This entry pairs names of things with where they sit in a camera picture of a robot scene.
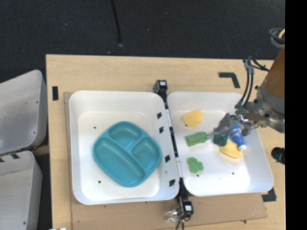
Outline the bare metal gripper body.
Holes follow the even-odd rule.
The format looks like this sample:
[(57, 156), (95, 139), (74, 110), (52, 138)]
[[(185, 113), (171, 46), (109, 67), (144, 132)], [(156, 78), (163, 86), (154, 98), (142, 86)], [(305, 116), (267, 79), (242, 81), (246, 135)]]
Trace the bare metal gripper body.
[(271, 94), (258, 94), (252, 102), (248, 102), (242, 110), (241, 124), (254, 123), (259, 127), (270, 127), (284, 133), (284, 99)]

